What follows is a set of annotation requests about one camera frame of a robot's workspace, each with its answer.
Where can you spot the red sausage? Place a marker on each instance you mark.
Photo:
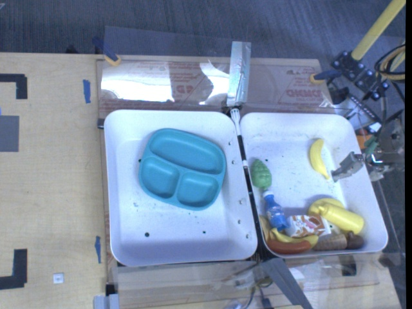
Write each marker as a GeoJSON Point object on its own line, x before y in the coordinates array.
{"type": "Point", "coordinates": [288, 247]}

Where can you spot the blue bottle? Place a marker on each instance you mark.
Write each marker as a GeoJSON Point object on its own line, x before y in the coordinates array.
{"type": "Point", "coordinates": [274, 211]}

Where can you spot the green grapes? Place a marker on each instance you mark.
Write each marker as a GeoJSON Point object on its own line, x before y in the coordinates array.
{"type": "Point", "coordinates": [260, 174]}

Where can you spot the brown waffle cone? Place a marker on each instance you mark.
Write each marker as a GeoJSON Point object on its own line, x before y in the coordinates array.
{"type": "Point", "coordinates": [331, 242]}

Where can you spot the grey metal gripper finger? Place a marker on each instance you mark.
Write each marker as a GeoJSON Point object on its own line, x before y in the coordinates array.
{"type": "Point", "coordinates": [378, 175]}
{"type": "Point", "coordinates": [349, 166]}

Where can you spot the white plastic tray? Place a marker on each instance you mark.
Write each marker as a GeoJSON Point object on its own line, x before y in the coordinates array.
{"type": "Point", "coordinates": [180, 237]}
{"type": "Point", "coordinates": [289, 146]}

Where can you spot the yellow banana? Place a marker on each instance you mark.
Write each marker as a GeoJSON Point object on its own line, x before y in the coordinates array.
{"type": "Point", "coordinates": [317, 158]}
{"type": "Point", "coordinates": [289, 238]}

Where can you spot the yellow squeeze bottle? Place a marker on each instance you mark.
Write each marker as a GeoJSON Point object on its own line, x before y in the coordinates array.
{"type": "Point", "coordinates": [344, 218]}

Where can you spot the dark brown rounded toy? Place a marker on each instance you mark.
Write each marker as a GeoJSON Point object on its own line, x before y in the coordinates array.
{"type": "Point", "coordinates": [355, 240]}

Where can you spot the blue divided plate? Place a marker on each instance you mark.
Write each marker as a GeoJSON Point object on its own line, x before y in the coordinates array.
{"type": "Point", "coordinates": [183, 153]}

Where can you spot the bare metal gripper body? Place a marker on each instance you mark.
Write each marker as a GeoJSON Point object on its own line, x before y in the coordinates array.
{"type": "Point", "coordinates": [392, 146]}

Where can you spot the white and orange carton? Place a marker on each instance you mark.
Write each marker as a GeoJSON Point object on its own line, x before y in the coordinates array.
{"type": "Point", "coordinates": [305, 225]}

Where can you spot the brown cardboard board red print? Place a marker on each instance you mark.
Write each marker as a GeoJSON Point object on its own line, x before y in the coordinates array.
{"type": "Point", "coordinates": [270, 82]}

